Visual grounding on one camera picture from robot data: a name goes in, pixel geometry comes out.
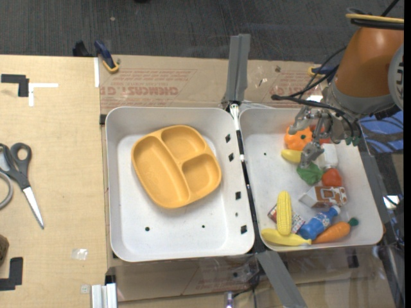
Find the carrot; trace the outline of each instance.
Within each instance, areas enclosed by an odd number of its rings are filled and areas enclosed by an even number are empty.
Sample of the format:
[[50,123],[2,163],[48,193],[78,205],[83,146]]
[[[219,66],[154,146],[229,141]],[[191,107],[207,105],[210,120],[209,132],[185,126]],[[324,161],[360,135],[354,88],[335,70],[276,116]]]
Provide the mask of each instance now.
[[349,234],[351,227],[356,225],[358,225],[358,220],[355,218],[351,218],[348,222],[339,221],[325,229],[312,243],[327,243],[341,239]]

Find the metal ring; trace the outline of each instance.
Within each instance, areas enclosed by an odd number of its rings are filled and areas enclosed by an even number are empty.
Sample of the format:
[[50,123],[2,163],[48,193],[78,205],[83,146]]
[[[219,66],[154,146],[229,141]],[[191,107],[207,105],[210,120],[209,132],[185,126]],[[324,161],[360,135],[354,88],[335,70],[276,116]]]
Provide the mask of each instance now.
[[0,171],[0,178],[4,179],[4,181],[6,182],[8,186],[8,194],[6,195],[6,198],[2,202],[0,202],[0,210],[1,210],[6,205],[8,205],[8,203],[13,197],[13,184],[10,178],[5,173],[2,173],[1,171]]

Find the scissors blade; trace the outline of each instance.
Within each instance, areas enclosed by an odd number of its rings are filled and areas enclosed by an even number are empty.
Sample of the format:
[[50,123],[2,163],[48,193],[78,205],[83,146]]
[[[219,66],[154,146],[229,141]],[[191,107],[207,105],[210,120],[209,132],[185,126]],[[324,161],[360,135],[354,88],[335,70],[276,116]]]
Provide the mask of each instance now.
[[36,217],[37,221],[39,222],[40,227],[42,229],[44,229],[43,219],[41,218],[40,209],[39,209],[39,206],[37,205],[36,199],[34,197],[33,190],[31,189],[31,187],[27,187],[27,188],[23,189],[23,192],[26,195],[26,198],[28,200],[28,203],[30,204],[31,210],[33,211],[34,216]]

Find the gray floor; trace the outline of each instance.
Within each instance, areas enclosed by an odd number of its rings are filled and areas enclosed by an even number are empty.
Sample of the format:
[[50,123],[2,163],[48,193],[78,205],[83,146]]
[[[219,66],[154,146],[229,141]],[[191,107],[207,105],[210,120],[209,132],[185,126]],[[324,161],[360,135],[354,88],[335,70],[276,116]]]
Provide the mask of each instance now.
[[[0,0],[0,54],[71,56],[76,41],[113,54],[227,58],[250,33],[250,59],[323,62],[357,27],[348,7],[380,15],[392,0]],[[404,0],[390,12],[404,17]]]

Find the blue bottle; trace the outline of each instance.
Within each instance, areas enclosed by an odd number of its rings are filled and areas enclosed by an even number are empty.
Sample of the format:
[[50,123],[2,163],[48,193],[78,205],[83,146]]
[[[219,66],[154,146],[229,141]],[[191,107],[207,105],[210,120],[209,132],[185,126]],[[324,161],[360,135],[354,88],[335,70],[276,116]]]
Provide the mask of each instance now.
[[337,205],[334,205],[329,208],[328,211],[317,213],[310,219],[309,222],[303,224],[300,228],[300,236],[304,239],[314,240],[319,234],[330,226],[331,220],[335,216],[339,215],[340,212],[340,208]]

